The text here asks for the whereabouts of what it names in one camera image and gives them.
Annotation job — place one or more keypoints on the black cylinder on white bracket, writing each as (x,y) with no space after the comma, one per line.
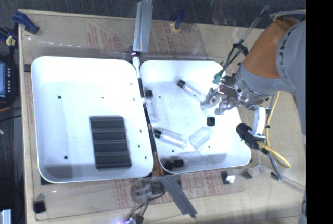
(247,134)

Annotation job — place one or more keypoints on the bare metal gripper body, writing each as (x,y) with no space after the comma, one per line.
(229,90)

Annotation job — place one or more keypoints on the small black bottle cap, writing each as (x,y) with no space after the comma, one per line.
(169,164)

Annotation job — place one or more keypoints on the brown cardboard board, red print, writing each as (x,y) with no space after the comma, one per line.
(78,35)

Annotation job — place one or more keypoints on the dark grey ribbed rack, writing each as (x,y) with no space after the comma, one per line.
(110,142)

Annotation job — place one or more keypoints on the white plastic tray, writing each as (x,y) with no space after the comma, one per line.
(78,118)
(182,113)

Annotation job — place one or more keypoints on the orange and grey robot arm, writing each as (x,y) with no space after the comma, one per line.
(262,51)

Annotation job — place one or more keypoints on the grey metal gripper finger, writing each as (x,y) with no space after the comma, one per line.
(223,107)
(208,100)

